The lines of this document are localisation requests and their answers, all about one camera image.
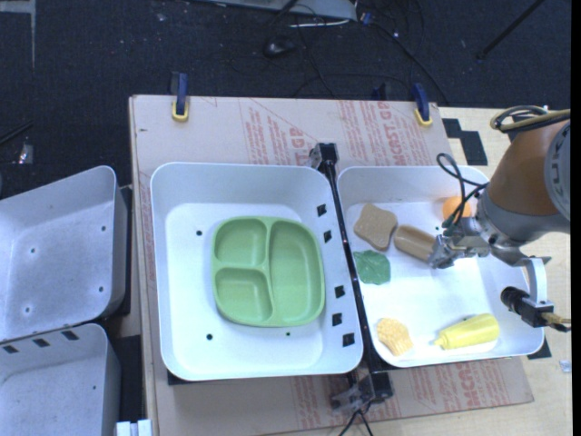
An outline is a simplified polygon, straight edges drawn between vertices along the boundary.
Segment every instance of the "blue clamp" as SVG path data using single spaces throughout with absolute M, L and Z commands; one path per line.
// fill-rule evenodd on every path
M 414 110 L 418 123 L 422 126 L 430 126 L 432 119 L 429 116 L 429 104 L 426 92 L 420 83 L 415 83 L 411 86 L 411 94 L 416 101 L 418 108 Z
M 172 118 L 175 121 L 184 122 L 188 119 L 188 75 L 179 73 L 177 98 L 172 102 Z

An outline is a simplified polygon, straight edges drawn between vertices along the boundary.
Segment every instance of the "green plate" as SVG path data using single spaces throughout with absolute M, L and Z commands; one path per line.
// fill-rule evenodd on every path
M 212 238 L 212 288 L 219 311 L 232 322 L 312 322 L 325 303 L 319 244 L 309 228 L 293 220 L 226 220 Z

